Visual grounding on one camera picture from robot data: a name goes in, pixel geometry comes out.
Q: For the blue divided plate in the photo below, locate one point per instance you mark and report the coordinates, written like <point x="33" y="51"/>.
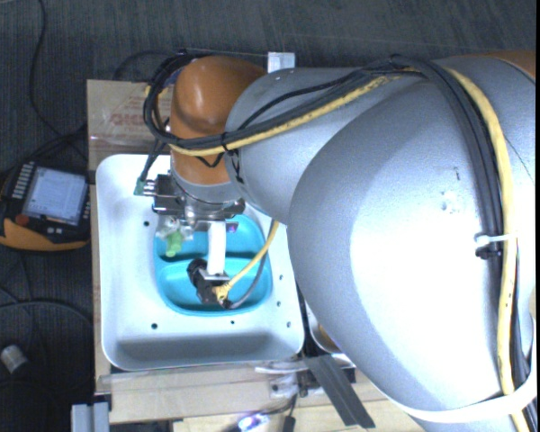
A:
<point x="175" y="286"/>

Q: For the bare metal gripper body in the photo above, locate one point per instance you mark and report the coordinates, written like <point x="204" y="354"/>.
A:
<point x="175" y="198"/>

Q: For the black cylinder on white bracket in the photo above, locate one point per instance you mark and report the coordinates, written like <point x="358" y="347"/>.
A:
<point x="217" y="245"/>

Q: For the clear bottle with green cap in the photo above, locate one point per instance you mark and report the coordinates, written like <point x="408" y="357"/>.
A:
<point x="173" y="241"/>

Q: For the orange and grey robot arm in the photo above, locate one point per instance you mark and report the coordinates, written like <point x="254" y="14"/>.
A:
<point x="387" y="196"/>

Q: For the white plastic tray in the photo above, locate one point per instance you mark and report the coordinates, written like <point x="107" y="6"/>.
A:
<point x="130" y="286"/>

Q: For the small grey metal can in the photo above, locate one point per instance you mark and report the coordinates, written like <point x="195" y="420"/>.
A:
<point x="13" y="358"/>

